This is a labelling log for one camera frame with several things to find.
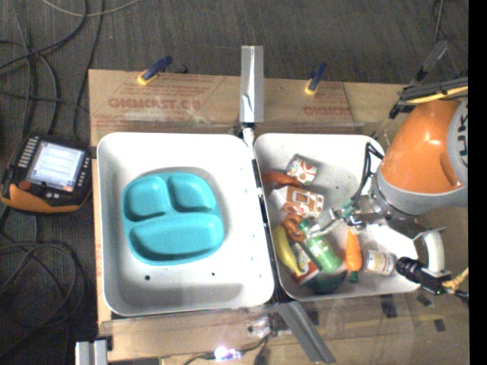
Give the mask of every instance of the blue and yellow clamp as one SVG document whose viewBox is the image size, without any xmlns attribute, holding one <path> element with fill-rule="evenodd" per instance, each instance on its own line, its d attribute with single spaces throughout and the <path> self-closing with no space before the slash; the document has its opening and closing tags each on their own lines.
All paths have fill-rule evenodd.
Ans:
<svg viewBox="0 0 487 365">
<path fill-rule="evenodd" d="M 137 81 L 142 85 L 147 85 L 157 77 L 159 71 L 164 71 L 173 61 L 173 57 L 165 56 L 154 63 L 149 69 L 144 70 L 137 76 Z"/>
<path fill-rule="evenodd" d="M 326 63 L 321 62 L 315 70 L 310 73 L 309 81 L 306 84 L 304 91 L 307 94 L 314 95 L 318 90 L 318 84 L 320 83 L 321 76 L 325 72 Z"/>
</svg>

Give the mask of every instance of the gray carpet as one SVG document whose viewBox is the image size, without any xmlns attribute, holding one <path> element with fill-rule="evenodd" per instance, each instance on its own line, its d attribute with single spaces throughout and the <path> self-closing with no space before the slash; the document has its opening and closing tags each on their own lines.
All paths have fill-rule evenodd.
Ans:
<svg viewBox="0 0 487 365">
<path fill-rule="evenodd" d="M 440 0 L 146 0 L 95 15 L 134 0 L 47 0 L 78 14 L 86 8 L 92 16 L 84 19 L 41 0 L 1 1 L 2 170 L 22 139 L 23 127 L 46 132 L 54 120 L 56 134 L 89 144 L 88 67 L 142 71 L 171 55 L 170 70 L 185 65 L 192 74 L 239 75 L 241 46 L 258 45 L 264 47 L 267 78 L 306 79 L 319 61 L 325 61 L 324 79 L 329 81 L 405 84 L 434 46 L 440 7 Z M 74 36 L 49 47 L 78 25 Z M 468 74 L 468 29 L 469 0 L 445 0 L 437 40 L 448 41 L 449 53 L 428 80 Z M 30 75 L 26 59 L 4 66 L 45 48 L 41 54 L 56 73 L 57 94 L 38 54 L 31 53 Z M 53 102 L 22 98 L 29 91 L 38 98 L 57 96 L 65 102 L 56 110 Z M 32 119 L 26 124 L 30 109 Z M 74 343 L 96 337 L 92 211 L 88 201 L 71 214 L 2 215 L 0 247 L 37 241 L 62 245 L 75 259 L 40 250 L 35 261 L 4 284 L 24 251 L 2 250 L 0 363 L 74 363 Z"/>
</svg>

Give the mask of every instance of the white can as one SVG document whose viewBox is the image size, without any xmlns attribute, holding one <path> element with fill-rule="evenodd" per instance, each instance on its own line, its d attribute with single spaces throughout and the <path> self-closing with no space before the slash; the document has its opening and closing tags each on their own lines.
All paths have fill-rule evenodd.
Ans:
<svg viewBox="0 0 487 365">
<path fill-rule="evenodd" d="M 377 250 L 367 250 L 364 253 L 364 270 L 388 276 L 394 271 L 396 259 L 394 255 Z"/>
</svg>

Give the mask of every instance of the blue plate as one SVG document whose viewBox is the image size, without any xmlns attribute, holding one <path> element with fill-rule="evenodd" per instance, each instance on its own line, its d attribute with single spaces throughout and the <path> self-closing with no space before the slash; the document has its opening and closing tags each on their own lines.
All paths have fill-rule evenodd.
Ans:
<svg viewBox="0 0 487 365">
<path fill-rule="evenodd" d="M 130 250 L 149 265 L 203 259 L 224 240 L 215 194 L 204 179 L 192 173 L 134 179 L 122 193 L 122 218 Z"/>
</svg>

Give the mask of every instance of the green bottle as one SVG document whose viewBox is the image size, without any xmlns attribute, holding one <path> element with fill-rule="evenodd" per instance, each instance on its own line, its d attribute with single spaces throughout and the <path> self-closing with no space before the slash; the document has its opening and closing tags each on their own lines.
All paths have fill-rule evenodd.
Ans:
<svg viewBox="0 0 487 365">
<path fill-rule="evenodd" d="M 298 225 L 299 229 L 307 234 L 310 229 L 309 222 L 305 219 Z M 324 273 L 333 273 L 342 265 L 342 260 L 336 256 L 325 236 L 314 236 L 307 240 L 307 248 L 320 264 Z"/>
</svg>

